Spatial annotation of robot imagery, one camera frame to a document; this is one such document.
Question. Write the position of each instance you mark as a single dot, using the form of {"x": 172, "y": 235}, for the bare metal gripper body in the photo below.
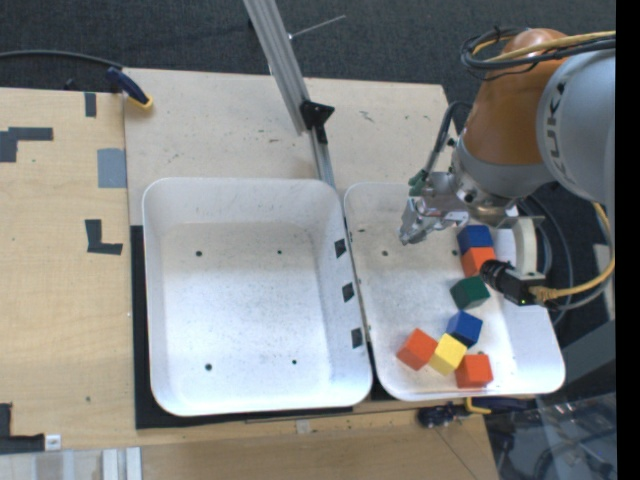
{"x": 450, "y": 193}

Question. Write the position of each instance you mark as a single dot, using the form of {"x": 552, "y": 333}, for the white plastic tray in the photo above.
{"x": 415, "y": 293}
{"x": 250, "y": 298}

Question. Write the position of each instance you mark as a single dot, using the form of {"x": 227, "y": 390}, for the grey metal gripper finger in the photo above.
{"x": 421, "y": 233}
{"x": 406, "y": 234}

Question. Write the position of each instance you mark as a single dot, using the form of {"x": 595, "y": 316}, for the blue cube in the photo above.
{"x": 475, "y": 238}
{"x": 465, "y": 325}

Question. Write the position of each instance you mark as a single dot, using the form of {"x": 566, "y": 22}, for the green cube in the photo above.
{"x": 469, "y": 293}

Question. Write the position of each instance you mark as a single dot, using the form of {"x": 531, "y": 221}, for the yellow cube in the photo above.
{"x": 448, "y": 354}

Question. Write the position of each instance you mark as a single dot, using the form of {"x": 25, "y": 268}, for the pale wood board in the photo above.
{"x": 225, "y": 128}

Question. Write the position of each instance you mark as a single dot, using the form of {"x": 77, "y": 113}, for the black cylinder on white bracket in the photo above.
{"x": 510, "y": 280}

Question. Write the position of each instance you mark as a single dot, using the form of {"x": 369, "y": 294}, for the orange cube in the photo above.
{"x": 475, "y": 262}
{"x": 416, "y": 349}
{"x": 473, "y": 371}

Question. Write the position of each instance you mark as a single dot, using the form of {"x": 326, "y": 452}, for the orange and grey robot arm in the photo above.
{"x": 515, "y": 118}

